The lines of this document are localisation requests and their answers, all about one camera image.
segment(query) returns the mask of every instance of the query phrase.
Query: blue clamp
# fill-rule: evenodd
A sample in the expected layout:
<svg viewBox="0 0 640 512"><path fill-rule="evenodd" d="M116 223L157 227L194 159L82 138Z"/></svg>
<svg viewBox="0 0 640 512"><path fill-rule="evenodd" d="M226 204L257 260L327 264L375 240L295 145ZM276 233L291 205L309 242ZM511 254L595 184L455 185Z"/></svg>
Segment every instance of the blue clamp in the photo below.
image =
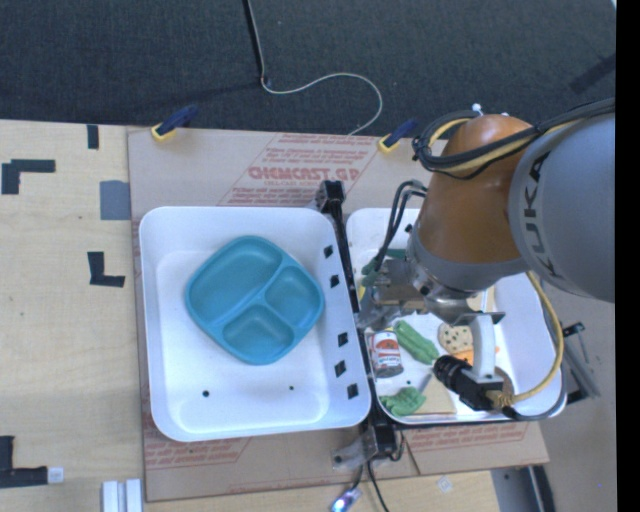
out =
<svg viewBox="0 0 640 512"><path fill-rule="evenodd" d="M171 114L164 122L151 128L151 135L158 142L163 142L175 135L175 129L187 126L198 113L198 107L189 105L174 114Z"/></svg>
<svg viewBox="0 0 640 512"><path fill-rule="evenodd" d="M418 126L418 122L415 119L409 119L405 121L400 126L398 126L393 132L382 137L378 141L378 149L383 153L391 153L398 144L400 143L400 139L406 137L409 133L413 131L413 129Z"/></svg>

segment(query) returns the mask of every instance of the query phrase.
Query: green toy vegetable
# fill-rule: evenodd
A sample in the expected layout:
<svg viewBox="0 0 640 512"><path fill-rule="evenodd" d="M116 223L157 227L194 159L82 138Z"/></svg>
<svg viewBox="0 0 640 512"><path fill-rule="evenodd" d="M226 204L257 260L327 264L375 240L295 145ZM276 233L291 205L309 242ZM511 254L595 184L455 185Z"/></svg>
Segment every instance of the green toy vegetable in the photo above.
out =
<svg viewBox="0 0 640 512"><path fill-rule="evenodd" d="M413 386L402 388L395 395L380 397L382 405L394 416L408 416L414 413L427 398Z"/></svg>
<svg viewBox="0 0 640 512"><path fill-rule="evenodd" d="M406 321L400 320L393 330L398 337L398 344L417 361L430 365L440 357L440 352L433 342L422 336Z"/></svg>

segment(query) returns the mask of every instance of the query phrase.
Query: white cable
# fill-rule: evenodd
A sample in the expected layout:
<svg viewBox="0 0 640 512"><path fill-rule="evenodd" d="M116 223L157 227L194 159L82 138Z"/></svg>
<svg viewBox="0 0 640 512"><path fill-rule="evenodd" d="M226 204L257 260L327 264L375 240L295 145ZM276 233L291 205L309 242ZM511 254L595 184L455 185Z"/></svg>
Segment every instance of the white cable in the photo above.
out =
<svg viewBox="0 0 640 512"><path fill-rule="evenodd" d="M329 80L330 78L339 78L339 77L347 77L347 78L356 78L358 80L362 80L365 83L367 83L376 93L376 95L378 96L378 111L375 113L375 115L369 120L367 121L364 125L356 128L355 130L353 130L352 132L350 132L348 135L355 135L356 133L364 130L365 128L368 128L369 126L371 126L377 119L378 117L380 117L380 114L382 113L382 93L380 92L380 89L378 89L378 87L371 81L369 80L367 77L362 76L362 75L358 75L356 73L343 73L343 72L339 72L339 73L331 73L329 75L325 75L323 77L320 77L316 80L313 80L312 82L309 82L306 85L303 85L301 87L296 87L295 89L289 89L289 90L285 90L285 91L276 91L273 90L271 88L269 88L269 86L265 83L265 79L264 79L264 56L262 55L262 44L260 43L260 34L258 33L258 26L256 25L256 20L255 17L253 15L253 7L251 5L251 1L247 0L247 7L249 8L249 12L251 14L251 23L253 25L253 32L255 34L256 37L256 45L258 47L258 55L260 57L260 85L262 85L262 88L268 92L269 94L274 94L274 95L285 95L285 94L294 94L294 93L298 93L301 91L304 91L305 89L309 89L311 87L313 87L314 85L319 84L320 82L323 82L325 80Z"/></svg>

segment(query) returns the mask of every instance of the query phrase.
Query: cardboard sheet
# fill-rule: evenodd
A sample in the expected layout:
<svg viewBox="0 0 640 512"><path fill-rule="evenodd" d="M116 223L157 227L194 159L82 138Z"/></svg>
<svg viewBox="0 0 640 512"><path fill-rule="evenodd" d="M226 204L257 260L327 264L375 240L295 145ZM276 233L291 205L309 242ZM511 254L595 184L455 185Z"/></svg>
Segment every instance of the cardboard sheet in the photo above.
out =
<svg viewBox="0 0 640 512"><path fill-rule="evenodd" d="M181 129L158 143L148 129L132 129L128 150L147 500L350 482L350 472L333 469L331 452L353 441L357 428L194 443L158 431L149 409L138 226L160 206L313 206L323 180L343 182L345 215L388 207L402 181L429 180L411 160L409 141L383 154L372 137ZM405 438L405 456L378 465L378 478L548 461L536 423L411 429Z"/></svg>

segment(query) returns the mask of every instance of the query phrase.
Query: yellow cable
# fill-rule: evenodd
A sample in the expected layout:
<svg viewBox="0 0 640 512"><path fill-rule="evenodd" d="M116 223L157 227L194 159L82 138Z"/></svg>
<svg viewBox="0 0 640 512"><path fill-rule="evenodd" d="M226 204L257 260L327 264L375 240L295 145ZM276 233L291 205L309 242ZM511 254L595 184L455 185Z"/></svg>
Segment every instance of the yellow cable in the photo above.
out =
<svg viewBox="0 0 640 512"><path fill-rule="evenodd" d="M558 320L558 316L556 315L556 312L554 311L553 306L551 305L551 301L542 290L542 286L540 285L536 277L533 275L533 273L527 272L527 277L529 278L529 281L531 281L531 284L533 285L533 288L535 289L535 291L538 293L538 297L540 298L540 302L542 303L542 306L549 314L549 318L551 320L551 328L553 329L555 339L557 340L556 357L555 357L555 360L553 361L553 365L551 366L551 370L549 370L549 373L547 374L547 376L537 386L530 389L529 391L526 391L524 393L519 393L517 395L511 395L511 394L502 393L502 392L490 393L489 394L490 398L493 399L494 404L499 409L505 406L512 406L516 402L520 402L522 400L526 400L527 398L531 398L536 393L539 393L540 391L542 391L547 385L549 385L549 383L555 376L556 372L560 369L560 365L562 364L562 356L564 353L564 335L562 334L562 326L560 325L560 320Z"/></svg>
<svg viewBox="0 0 640 512"><path fill-rule="evenodd" d="M455 126L456 124L460 124L461 122L467 122L468 119L462 119L462 120L458 120L458 122L450 122L447 123L445 125L443 125L441 128L438 129L438 131L434 134L433 137L431 137L431 141L429 144L429 147L431 147L433 145L433 143L438 140L438 138L440 138L440 136L447 131L449 128L451 128L452 126ZM551 128L549 128L545 134L547 133L551 133L554 132L556 130L559 130L560 128L564 128L565 126L568 126L570 124L573 123L577 123L580 120L576 120L576 121L569 121L563 124L559 124L557 126L553 126ZM449 174L457 174L457 173L462 173L465 171L469 171L471 169L475 169L477 167L480 167L481 165L486 164L487 162L490 162L491 160L495 160L496 158L499 158L503 155L506 155L510 152L515 152L516 150L518 150L520 147L524 147L525 145L529 144L529 142L532 139L535 139L539 137L539 134L534 134L534 135L530 135L529 137L525 137L523 139L519 139L515 142L512 142L511 144L505 144L504 146L501 146L493 151L491 151L490 153L487 153L485 155L479 156L477 158L474 158L472 160L467 160L466 162L462 162L458 165L455 165L449 169L446 170L447 173Z"/></svg>

